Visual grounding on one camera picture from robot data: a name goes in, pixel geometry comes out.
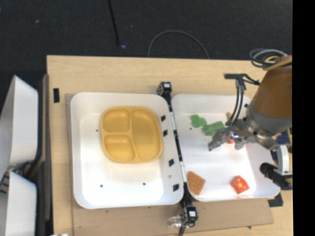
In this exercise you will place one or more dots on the blue object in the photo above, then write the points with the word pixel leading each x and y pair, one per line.
pixel 283 139

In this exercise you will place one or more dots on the black cylinder on white bracket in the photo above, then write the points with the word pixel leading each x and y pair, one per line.
pixel 273 172

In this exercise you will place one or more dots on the white plastic tray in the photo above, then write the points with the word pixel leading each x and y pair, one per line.
pixel 216 161
pixel 123 181

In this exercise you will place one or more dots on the green leafy toy vegetable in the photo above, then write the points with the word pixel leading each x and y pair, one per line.
pixel 213 128

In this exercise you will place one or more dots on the orange waffle biscuit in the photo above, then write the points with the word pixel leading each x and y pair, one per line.
pixel 195 183

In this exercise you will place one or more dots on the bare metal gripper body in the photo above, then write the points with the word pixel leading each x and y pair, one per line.
pixel 254 135

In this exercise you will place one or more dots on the red pizza slice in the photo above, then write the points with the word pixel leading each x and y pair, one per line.
pixel 240 185

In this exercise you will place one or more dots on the thin black and white rod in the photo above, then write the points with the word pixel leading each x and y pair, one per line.
pixel 177 144

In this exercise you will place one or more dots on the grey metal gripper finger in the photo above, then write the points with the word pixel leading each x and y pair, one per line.
pixel 240 144
pixel 217 140

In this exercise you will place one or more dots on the yellow divided plate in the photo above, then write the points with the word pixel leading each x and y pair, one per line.
pixel 145 131

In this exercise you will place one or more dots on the small red toy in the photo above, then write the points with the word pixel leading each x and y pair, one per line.
pixel 230 140

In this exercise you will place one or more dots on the green broccoli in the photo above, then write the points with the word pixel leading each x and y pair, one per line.
pixel 197 121

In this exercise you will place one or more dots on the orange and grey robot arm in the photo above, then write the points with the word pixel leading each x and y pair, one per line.
pixel 273 99

